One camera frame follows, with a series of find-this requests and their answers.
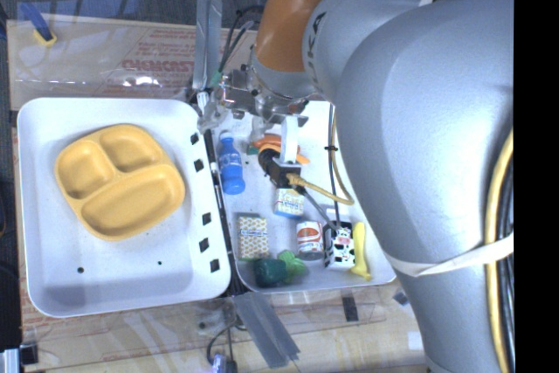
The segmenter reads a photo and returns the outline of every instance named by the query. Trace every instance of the bottle cap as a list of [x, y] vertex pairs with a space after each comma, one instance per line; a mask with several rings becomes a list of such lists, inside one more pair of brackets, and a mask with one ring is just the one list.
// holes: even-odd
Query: bottle cap
[[232, 139], [233, 134], [230, 131], [224, 131], [219, 135], [219, 140]]

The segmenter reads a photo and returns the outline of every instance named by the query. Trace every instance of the patterned box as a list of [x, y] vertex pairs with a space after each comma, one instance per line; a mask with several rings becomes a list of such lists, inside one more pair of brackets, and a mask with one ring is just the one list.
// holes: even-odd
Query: patterned box
[[239, 217], [238, 257], [240, 259], [260, 259], [269, 256], [266, 218]]
[[291, 188], [276, 189], [276, 202], [273, 213], [288, 218], [303, 216], [305, 197]]

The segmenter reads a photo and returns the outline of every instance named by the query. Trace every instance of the tin can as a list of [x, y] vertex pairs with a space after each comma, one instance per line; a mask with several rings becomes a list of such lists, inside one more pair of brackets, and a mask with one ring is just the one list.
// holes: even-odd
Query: tin can
[[297, 247], [300, 259], [306, 261], [324, 259], [322, 224], [317, 221], [298, 223]]

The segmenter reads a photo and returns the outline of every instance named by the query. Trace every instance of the plastic container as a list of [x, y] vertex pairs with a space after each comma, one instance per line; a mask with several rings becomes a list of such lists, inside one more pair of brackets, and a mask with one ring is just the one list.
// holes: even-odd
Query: plastic container
[[245, 191], [241, 154], [233, 145], [231, 132], [224, 131], [219, 136], [219, 140], [221, 141], [221, 149], [218, 160], [223, 191], [227, 195], [238, 195]]

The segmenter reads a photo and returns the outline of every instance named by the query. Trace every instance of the hole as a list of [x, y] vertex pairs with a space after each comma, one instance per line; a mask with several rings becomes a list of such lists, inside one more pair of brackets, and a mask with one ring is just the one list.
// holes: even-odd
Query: hole
[[198, 245], [200, 246], [200, 252], [204, 252], [208, 247], [210, 247], [210, 242], [207, 238], [204, 238], [198, 243]]
[[196, 168], [196, 173], [200, 170], [200, 169], [204, 169], [204, 164], [202, 163], [202, 161], [200, 159], [196, 160], [194, 162], [194, 168]]
[[210, 271], [215, 272], [219, 270], [219, 259], [213, 259], [210, 262]]

